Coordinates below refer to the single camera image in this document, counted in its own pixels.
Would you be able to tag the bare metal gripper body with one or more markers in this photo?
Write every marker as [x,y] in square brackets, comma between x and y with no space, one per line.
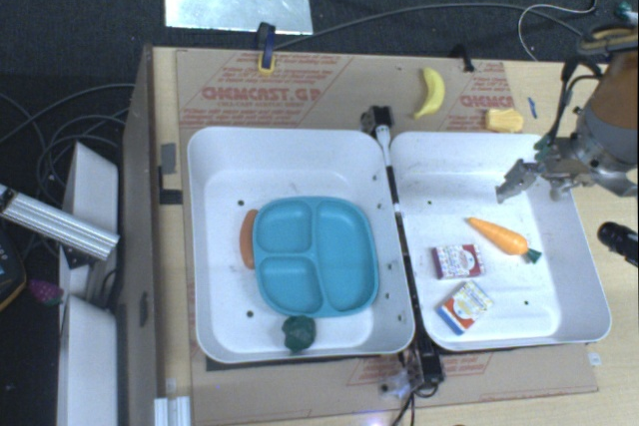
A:
[564,160]

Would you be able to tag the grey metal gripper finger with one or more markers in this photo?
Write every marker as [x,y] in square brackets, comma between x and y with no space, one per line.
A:
[560,189]
[516,179]

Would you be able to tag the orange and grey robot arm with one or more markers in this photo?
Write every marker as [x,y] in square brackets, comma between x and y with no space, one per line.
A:
[617,91]

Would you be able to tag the orange carrot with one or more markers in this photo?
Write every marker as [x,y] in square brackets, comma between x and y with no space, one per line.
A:
[501,235]

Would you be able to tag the pale yellow toy bread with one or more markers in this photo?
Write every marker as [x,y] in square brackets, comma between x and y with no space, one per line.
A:
[504,121]

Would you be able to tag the purple and white carton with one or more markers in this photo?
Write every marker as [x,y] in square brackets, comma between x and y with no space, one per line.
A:
[458,261]

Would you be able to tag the yellow banana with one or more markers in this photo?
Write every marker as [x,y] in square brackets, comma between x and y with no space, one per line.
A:
[434,91]

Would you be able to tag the white plastic tray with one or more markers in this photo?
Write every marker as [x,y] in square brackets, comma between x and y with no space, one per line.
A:
[519,304]
[224,304]

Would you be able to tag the thin black and white rod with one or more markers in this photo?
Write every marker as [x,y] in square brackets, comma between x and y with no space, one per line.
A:
[394,187]

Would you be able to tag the red yellow blue carton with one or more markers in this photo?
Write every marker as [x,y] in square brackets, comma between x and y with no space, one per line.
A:
[464,307]

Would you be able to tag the blue divided plate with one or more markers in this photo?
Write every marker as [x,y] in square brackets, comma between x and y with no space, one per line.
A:
[319,259]

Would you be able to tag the brown cardboard board red print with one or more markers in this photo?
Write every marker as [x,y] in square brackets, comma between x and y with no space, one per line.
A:
[279,95]

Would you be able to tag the green broccoli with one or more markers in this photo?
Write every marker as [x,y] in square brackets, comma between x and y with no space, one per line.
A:
[298,333]

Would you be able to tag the orange sausage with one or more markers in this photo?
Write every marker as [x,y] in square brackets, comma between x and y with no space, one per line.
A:
[246,242]

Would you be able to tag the purple grapes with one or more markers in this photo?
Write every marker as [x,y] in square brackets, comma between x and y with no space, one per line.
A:
[45,292]

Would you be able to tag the black cylinder on white bracket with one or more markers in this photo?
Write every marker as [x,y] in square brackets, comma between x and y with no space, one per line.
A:
[618,237]

